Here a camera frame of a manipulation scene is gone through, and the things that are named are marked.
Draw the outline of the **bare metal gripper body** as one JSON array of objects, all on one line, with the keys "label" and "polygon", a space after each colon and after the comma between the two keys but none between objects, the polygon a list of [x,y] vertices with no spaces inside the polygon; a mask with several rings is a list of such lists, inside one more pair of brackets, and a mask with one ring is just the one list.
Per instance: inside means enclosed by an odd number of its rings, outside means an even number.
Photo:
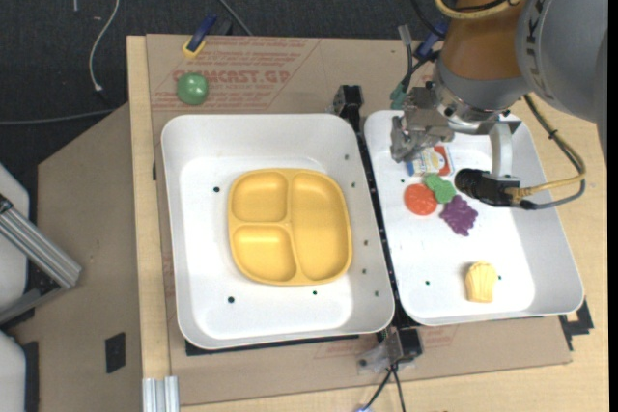
[{"label": "bare metal gripper body", "polygon": [[488,132],[498,121],[496,112],[468,104],[445,87],[414,87],[403,111],[403,143],[407,146],[449,143],[458,133]]}]

